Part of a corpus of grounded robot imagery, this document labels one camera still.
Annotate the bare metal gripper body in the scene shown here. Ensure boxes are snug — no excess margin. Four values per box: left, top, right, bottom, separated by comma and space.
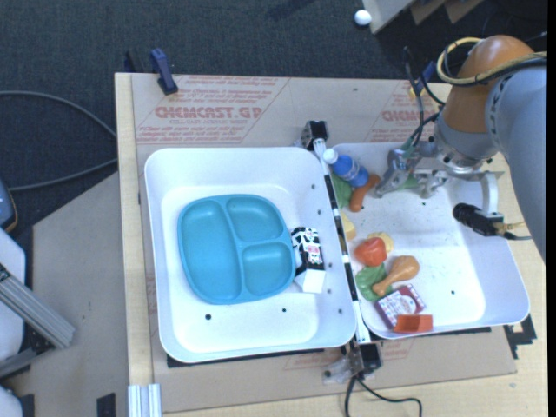
408, 140, 494, 182

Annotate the orange toy sausage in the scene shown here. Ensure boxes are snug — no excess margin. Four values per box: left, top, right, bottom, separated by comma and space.
348, 173, 381, 214

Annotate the blue bottle with white cap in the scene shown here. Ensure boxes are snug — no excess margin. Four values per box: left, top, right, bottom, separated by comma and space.
321, 148, 371, 189

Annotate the green toy lettuce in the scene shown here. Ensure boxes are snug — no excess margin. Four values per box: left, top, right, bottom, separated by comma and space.
331, 173, 354, 210

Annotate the pale yellow toy food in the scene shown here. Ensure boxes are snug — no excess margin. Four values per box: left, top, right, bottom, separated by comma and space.
367, 231, 395, 254

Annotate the yellow toy cheese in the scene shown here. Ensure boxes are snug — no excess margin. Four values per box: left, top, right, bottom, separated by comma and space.
339, 210, 358, 241

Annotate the red toy tomato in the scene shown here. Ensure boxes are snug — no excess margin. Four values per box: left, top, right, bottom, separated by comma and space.
353, 236, 388, 266

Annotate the tan toy chicken drumstick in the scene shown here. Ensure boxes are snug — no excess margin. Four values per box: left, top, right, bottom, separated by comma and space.
372, 255, 421, 298

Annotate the thin black and white rod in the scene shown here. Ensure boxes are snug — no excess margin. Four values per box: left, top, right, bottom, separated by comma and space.
318, 138, 365, 343

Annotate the white plastic tray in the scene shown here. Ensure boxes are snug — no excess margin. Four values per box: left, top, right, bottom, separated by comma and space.
143, 146, 359, 364
328, 142, 532, 341

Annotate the green toy leaf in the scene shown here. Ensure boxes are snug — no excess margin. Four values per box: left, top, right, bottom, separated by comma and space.
354, 262, 394, 302

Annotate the black and white cow carton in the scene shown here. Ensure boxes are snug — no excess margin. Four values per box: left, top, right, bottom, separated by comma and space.
289, 226, 328, 295

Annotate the red and white packet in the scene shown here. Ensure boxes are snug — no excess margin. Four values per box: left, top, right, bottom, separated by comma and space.
374, 283, 427, 329

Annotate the orange box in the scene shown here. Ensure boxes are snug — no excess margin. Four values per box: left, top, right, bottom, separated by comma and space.
393, 314, 434, 334

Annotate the brown cardboard board red print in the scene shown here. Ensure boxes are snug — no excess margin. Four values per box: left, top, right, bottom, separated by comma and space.
129, 74, 519, 413

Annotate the blue divided plate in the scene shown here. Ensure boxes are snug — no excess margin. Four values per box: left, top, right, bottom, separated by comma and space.
176, 194, 297, 306

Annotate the black cylinder on white bracket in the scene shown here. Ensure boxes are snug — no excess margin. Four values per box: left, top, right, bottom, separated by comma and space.
452, 170, 506, 238

